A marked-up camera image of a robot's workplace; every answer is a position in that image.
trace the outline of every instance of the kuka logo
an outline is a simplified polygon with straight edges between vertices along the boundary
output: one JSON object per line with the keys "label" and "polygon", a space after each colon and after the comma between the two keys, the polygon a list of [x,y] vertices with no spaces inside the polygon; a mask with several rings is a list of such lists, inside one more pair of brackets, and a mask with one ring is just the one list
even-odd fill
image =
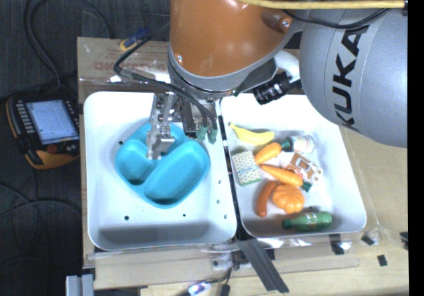
{"label": "kuka logo", "polygon": [[367,26],[362,26],[360,28],[356,28],[356,29],[352,29],[352,30],[346,30],[343,34],[343,38],[342,38],[342,44],[343,46],[355,57],[355,59],[349,63],[347,66],[343,66],[342,60],[340,58],[340,54],[337,54],[337,59],[336,59],[336,66],[337,69],[339,70],[339,74],[338,75],[334,75],[333,76],[333,82],[336,84],[340,84],[343,86],[343,88],[341,87],[337,87],[337,86],[333,86],[333,93],[335,93],[336,95],[339,95],[341,97],[344,98],[345,104],[344,105],[339,105],[339,104],[334,104],[334,108],[336,109],[336,114],[338,116],[338,118],[340,118],[340,120],[342,120],[342,124],[344,126],[346,126],[347,128],[351,128],[353,130],[358,131],[357,128],[354,128],[353,125],[355,124],[355,120],[354,117],[351,117],[349,119],[344,118],[340,113],[344,113],[344,114],[348,114],[350,116],[352,116],[352,98],[350,96],[349,93],[349,89],[352,87],[352,81],[349,78],[346,78],[347,75],[353,71],[355,69],[355,65],[356,65],[356,59],[358,57],[359,54],[359,48],[358,48],[358,43],[360,40],[360,37],[366,33],[368,30],[368,25]]}

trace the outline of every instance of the plastic toy food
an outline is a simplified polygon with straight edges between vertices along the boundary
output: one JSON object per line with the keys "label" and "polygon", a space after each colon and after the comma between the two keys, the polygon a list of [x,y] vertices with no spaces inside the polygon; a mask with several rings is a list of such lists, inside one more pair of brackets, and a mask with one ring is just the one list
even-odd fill
{"label": "plastic toy food", "polygon": [[254,161],[256,164],[262,164],[271,158],[277,157],[281,152],[281,145],[277,142],[270,143],[263,147],[259,152],[254,156]]}
{"label": "plastic toy food", "polygon": [[317,181],[323,175],[322,168],[297,153],[293,154],[284,167],[289,171],[298,172],[303,176],[303,180],[309,183]]}
{"label": "plastic toy food", "polygon": [[305,196],[298,188],[281,184],[272,193],[272,201],[287,214],[298,213],[305,204]]}
{"label": "plastic toy food", "polygon": [[311,135],[296,135],[286,137],[281,144],[283,151],[310,154],[315,147]]}
{"label": "plastic toy food", "polygon": [[265,164],[262,164],[260,168],[282,183],[290,184],[294,187],[301,187],[303,184],[302,176],[289,170]]}
{"label": "plastic toy food", "polygon": [[240,128],[233,123],[229,125],[237,135],[239,140],[243,142],[254,144],[254,145],[262,145],[268,143],[274,139],[275,132],[274,131],[265,131],[265,132],[253,132],[244,128]]}
{"label": "plastic toy food", "polygon": [[256,201],[256,214],[259,217],[266,216],[266,204],[271,196],[272,190],[274,190],[277,185],[277,181],[268,181],[260,191],[258,200]]}
{"label": "plastic toy food", "polygon": [[284,219],[283,228],[291,229],[296,228],[300,231],[313,231],[322,230],[331,226],[333,217],[327,211],[320,211],[318,213],[304,213],[294,219]]}
{"label": "plastic toy food", "polygon": [[239,152],[233,156],[233,162],[240,185],[260,181],[260,171],[254,162],[253,152],[250,150]]}

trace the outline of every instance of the small box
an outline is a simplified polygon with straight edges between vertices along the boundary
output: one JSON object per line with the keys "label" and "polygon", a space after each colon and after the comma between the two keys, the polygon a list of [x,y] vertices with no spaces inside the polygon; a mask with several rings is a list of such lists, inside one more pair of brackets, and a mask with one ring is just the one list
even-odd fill
{"label": "small box", "polygon": [[247,150],[235,154],[233,156],[233,162],[240,185],[256,183],[261,180],[259,167],[254,161],[252,151]]}

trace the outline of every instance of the toy carrot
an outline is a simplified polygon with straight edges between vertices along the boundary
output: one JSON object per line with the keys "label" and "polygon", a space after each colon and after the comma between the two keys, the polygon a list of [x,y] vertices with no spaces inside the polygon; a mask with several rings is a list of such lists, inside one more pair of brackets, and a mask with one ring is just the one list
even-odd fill
{"label": "toy carrot", "polygon": [[273,142],[263,147],[259,152],[254,156],[254,161],[256,164],[262,164],[271,158],[277,157],[281,152],[281,145],[277,142]]}
{"label": "toy carrot", "polygon": [[260,191],[258,200],[256,201],[256,214],[259,217],[266,216],[266,204],[271,196],[272,190],[274,190],[277,185],[277,181],[268,181]]}
{"label": "toy carrot", "polygon": [[302,176],[289,170],[277,168],[275,166],[267,166],[265,164],[262,164],[260,168],[282,183],[291,184],[294,187],[300,187],[303,184]]}

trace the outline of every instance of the toy banana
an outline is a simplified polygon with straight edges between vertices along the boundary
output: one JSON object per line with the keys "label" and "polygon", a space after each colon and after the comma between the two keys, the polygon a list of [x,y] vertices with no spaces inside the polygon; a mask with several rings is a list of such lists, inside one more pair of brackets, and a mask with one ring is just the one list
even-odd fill
{"label": "toy banana", "polygon": [[274,131],[253,132],[230,123],[230,127],[236,132],[237,138],[246,143],[261,145],[270,142],[274,136]]}

